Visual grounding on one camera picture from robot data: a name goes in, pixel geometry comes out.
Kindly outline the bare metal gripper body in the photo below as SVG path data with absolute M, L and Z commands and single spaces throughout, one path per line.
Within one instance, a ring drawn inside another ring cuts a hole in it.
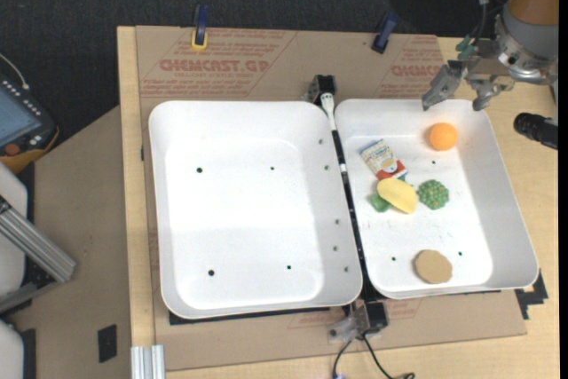
M 516 83 L 551 85 L 558 77 L 556 59 L 536 56 L 513 39 L 481 40 L 462 74 L 475 91 L 510 91 Z

